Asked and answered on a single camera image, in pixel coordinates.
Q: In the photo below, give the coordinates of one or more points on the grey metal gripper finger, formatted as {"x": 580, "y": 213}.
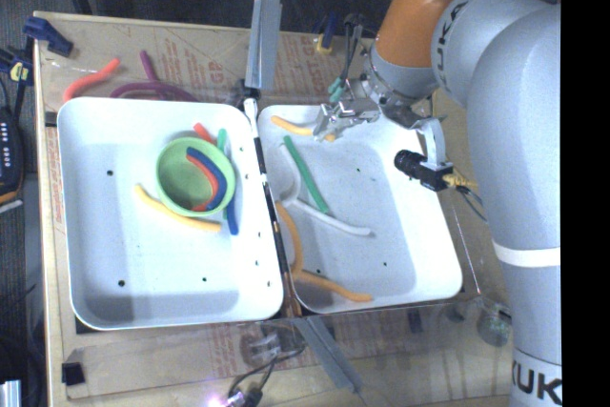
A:
{"x": 322, "y": 123}
{"x": 341, "y": 118}

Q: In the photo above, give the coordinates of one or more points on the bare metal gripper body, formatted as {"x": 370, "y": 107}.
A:
{"x": 363, "y": 106}

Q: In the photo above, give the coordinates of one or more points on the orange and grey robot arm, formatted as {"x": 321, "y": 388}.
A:
{"x": 514, "y": 109}

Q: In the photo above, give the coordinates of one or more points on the thin black and white rod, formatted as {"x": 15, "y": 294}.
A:
{"x": 259, "y": 152}

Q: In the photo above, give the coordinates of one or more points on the white plastic tray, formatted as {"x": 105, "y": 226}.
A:
{"x": 143, "y": 262}
{"x": 376, "y": 205}

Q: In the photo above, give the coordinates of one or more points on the brown cardboard board red print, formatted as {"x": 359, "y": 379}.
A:
{"x": 190, "y": 57}

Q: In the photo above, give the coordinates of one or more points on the green bowl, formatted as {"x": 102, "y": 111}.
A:
{"x": 178, "y": 178}

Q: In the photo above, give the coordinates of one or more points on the black cylinder on white bracket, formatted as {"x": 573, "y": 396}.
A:
{"x": 431, "y": 143}

